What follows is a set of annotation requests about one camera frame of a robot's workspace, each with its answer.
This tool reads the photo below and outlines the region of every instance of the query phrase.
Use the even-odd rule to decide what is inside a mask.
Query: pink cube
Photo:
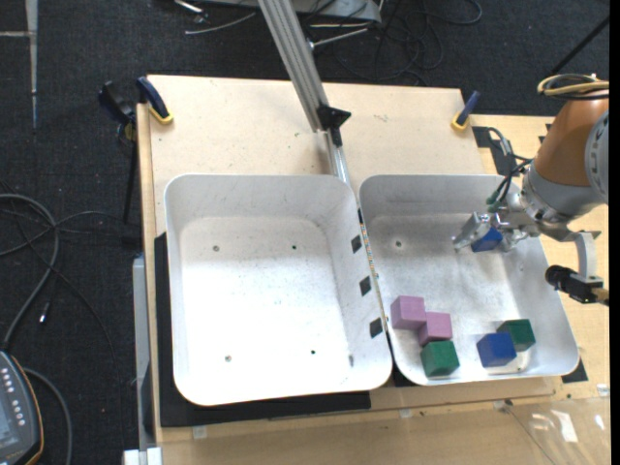
[[[417,330],[426,324],[424,298],[401,295],[391,304],[390,314],[395,329]]]
[[[450,314],[443,312],[426,312],[426,324],[418,329],[418,341],[426,346],[430,341],[446,341],[452,338],[452,320]]]

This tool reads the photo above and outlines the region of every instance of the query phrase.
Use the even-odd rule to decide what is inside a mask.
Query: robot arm
[[[572,84],[558,85],[561,81]],[[475,212],[453,239],[456,250],[475,252],[500,246],[508,251],[529,236],[545,234],[573,241],[579,271],[554,265],[549,284],[583,303],[608,306],[608,292],[596,275],[594,239],[600,232],[573,232],[572,220],[600,204],[608,204],[609,99],[608,81],[561,75],[539,85],[539,92],[566,103],[533,160],[517,166],[524,173],[520,191],[511,191],[511,177],[487,200],[486,213]]]

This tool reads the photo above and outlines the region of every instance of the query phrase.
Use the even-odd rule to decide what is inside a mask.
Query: wooden table
[[[310,131],[288,81],[149,79],[174,115],[170,125],[162,126],[152,120],[146,106],[138,105],[151,384],[157,394],[153,239],[165,230],[166,184],[186,172],[315,174],[329,173],[329,166],[325,140]],[[459,90],[326,83],[325,91],[333,106],[353,113],[342,134],[356,193],[366,177],[379,173],[496,173],[489,150],[477,147],[471,127],[462,133],[450,127],[463,107]],[[533,156],[552,118],[475,115],[471,121],[499,129],[516,153]],[[597,240],[598,273],[608,287],[607,207],[597,208],[574,228],[603,232]],[[550,264],[577,269],[572,244],[542,241]],[[438,387],[388,383],[371,391],[369,411],[200,428],[161,427],[154,397],[157,446],[166,464],[399,464],[411,463],[415,456],[424,463],[547,463],[545,451],[524,432],[532,407],[537,415],[569,415],[575,428],[583,419],[578,451],[605,463],[610,459],[605,446],[590,449],[588,443],[601,439],[601,429],[607,439],[609,398],[601,397],[600,391],[610,384],[609,311],[598,304],[578,304],[565,295],[562,301],[588,381],[564,384],[560,377],[526,378]],[[514,406],[508,412],[497,411],[497,402],[506,399]],[[554,405],[572,406],[566,412],[554,410]],[[593,428],[587,417],[592,412],[603,415],[603,427]],[[560,448],[555,441],[551,444],[558,456],[565,453],[562,444]]]

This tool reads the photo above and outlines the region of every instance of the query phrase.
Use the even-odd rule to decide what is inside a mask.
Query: yellow cable
[[[571,84],[568,86],[561,86],[558,88],[546,88],[545,89],[545,86],[549,84],[550,82],[552,82],[553,80],[557,78],[564,78],[565,76],[566,75],[558,75],[558,76],[552,76],[552,77],[543,79],[539,83],[537,87],[537,91],[540,94],[543,94],[546,96],[555,96],[555,95],[563,95],[567,93],[583,93],[583,92],[588,92],[592,90],[609,89],[609,81],[603,81],[601,79],[598,79],[597,77],[586,76],[586,75],[581,76],[584,79],[584,82],[582,83]]]

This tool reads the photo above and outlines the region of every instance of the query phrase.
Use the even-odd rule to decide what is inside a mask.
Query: metal rod
[[[30,94],[32,95],[32,129],[37,130],[37,32],[39,0],[26,0],[26,20],[30,38]]]
[[[352,36],[360,35],[361,33],[365,33],[366,31],[368,31],[367,27],[363,29],[358,29],[357,31],[352,31],[351,33],[345,33],[343,35],[334,36],[333,38],[325,38],[324,40],[320,40],[318,42],[313,43],[311,47],[312,49],[314,49],[316,47],[320,47],[321,45],[327,45],[330,43],[338,42],[340,40],[344,40],[345,38],[351,38]]]

